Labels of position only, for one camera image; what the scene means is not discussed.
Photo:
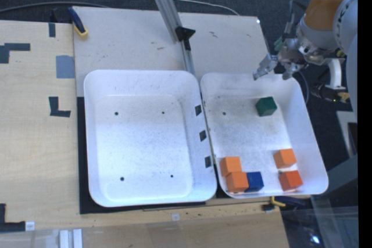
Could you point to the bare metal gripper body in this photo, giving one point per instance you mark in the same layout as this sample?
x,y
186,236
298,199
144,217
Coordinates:
x,y
293,52

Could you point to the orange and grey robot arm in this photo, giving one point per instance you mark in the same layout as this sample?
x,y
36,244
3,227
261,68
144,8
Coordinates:
x,y
325,11

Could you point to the white plastic tray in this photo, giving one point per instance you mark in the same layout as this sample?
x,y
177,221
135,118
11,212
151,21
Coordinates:
x,y
139,136
250,139

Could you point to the blue cube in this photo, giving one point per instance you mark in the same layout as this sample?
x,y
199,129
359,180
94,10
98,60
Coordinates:
x,y
255,180

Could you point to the orange cube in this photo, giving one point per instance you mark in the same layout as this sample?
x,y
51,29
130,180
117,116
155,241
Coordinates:
x,y
230,164
236,181
284,158
290,180

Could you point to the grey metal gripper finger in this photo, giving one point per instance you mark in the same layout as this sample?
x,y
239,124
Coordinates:
x,y
266,66
291,70

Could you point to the black cylinder on white bracket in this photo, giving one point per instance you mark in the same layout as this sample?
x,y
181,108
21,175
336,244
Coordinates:
x,y
335,72

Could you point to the green cube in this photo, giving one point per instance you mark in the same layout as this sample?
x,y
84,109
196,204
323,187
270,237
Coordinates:
x,y
266,107

